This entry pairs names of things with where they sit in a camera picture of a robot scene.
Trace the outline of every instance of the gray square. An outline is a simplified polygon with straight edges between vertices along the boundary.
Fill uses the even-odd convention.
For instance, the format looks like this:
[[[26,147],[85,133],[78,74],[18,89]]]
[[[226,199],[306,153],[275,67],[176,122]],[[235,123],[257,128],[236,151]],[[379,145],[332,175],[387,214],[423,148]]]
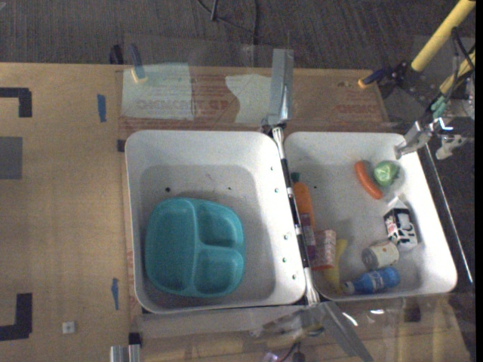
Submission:
[[[0,137],[0,179],[22,178],[22,137]]]

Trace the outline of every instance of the red sausage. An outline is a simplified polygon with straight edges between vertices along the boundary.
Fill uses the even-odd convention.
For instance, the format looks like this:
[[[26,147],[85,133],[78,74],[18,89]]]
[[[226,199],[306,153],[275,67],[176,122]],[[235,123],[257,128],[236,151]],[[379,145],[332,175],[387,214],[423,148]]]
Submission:
[[[383,197],[383,193],[374,183],[374,181],[369,177],[368,172],[366,171],[365,164],[363,161],[358,161],[354,165],[355,174],[359,182],[364,187],[365,191],[371,195],[372,198],[376,200],[380,200]]]

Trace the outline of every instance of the yellow pole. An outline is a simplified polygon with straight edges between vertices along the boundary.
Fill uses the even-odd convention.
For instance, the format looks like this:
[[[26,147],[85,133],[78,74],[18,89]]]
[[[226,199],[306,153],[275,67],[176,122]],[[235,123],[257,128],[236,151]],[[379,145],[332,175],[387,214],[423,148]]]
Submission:
[[[473,62],[473,65],[476,65],[476,50],[474,50],[470,55],[469,58]],[[469,70],[471,69],[471,66],[468,63],[468,60],[465,60],[461,62],[460,64],[460,69],[458,70],[458,78],[460,76],[465,75]],[[450,90],[451,86],[453,85],[453,80],[454,80],[454,75],[448,76],[446,80],[439,86],[439,91],[442,94],[446,94],[448,90]]]
[[[426,43],[424,48],[414,58],[411,68],[416,72],[422,72],[432,58],[443,47],[445,42],[451,36],[451,30],[455,26],[459,26],[463,20],[476,6],[476,2],[472,0],[460,0],[453,8],[445,21],[439,26],[431,39]]]

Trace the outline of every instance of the white sink basin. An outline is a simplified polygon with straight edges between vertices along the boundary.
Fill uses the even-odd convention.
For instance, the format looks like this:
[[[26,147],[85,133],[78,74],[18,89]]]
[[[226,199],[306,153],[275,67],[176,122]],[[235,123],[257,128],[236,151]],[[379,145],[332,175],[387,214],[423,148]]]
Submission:
[[[457,272],[417,153],[399,160],[401,179],[382,200],[368,195],[355,177],[360,159],[373,165],[395,160],[403,141],[389,133],[293,133],[285,141],[290,170],[311,189],[318,230],[334,229],[348,241],[340,261],[341,281],[365,271],[361,252],[386,237],[387,202],[404,196],[421,243],[395,266],[401,283],[384,293],[344,296],[314,272],[321,295],[332,300],[416,296],[451,291]],[[306,289],[291,209],[273,140],[255,132],[145,130],[126,143],[134,248],[134,286],[141,305],[165,314],[207,308],[290,305]],[[158,202],[190,197],[231,207],[245,230],[245,276],[221,298],[171,296],[150,283],[143,266],[146,224]]]

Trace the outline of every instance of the teal plate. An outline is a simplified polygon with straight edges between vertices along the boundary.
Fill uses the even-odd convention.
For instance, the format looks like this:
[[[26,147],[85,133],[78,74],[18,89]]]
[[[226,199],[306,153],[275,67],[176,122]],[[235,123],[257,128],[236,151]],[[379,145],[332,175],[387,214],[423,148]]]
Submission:
[[[160,291],[199,298],[228,295],[245,270],[242,222],[232,209],[212,201],[163,201],[149,217],[145,266]]]

